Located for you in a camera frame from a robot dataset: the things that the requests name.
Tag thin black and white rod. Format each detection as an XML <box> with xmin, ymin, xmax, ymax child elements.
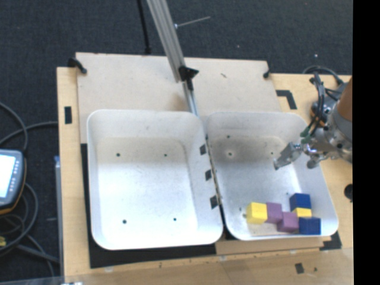
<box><xmin>204</xmin><ymin>134</ymin><xmax>224</xmax><ymax>211</ymax></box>

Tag pale flat board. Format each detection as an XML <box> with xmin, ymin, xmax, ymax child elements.
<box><xmin>74</xmin><ymin>51</ymin><xmax>327</xmax><ymax>255</ymax></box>

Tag yellow cube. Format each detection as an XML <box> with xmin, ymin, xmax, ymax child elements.
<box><xmin>246</xmin><ymin>201</ymin><xmax>269</xmax><ymax>226</ymax></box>
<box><xmin>292</xmin><ymin>207</ymin><xmax>313</xmax><ymax>219</ymax></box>

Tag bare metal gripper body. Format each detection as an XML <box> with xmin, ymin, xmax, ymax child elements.
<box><xmin>300</xmin><ymin>126</ymin><xmax>353</xmax><ymax>164</ymax></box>

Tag blue cube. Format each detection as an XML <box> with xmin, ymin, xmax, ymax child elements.
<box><xmin>298</xmin><ymin>217</ymin><xmax>322</xmax><ymax>236</ymax></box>
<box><xmin>289</xmin><ymin>192</ymin><xmax>312</xmax><ymax>212</ymax></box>

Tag white plastic tray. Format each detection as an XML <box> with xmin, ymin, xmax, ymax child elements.
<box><xmin>204</xmin><ymin>111</ymin><xmax>340</xmax><ymax>242</ymax></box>
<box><xmin>86</xmin><ymin>109</ymin><xmax>224</xmax><ymax>251</ymax></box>

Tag purple cube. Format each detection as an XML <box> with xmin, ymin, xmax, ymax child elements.
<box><xmin>277</xmin><ymin>211</ymin><xmax>300</xmax><ymax>234</ymax></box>
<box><xmin>265</xmin><ymin>202</ymin><xmax>284</xmax><ymax>224</ymax></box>

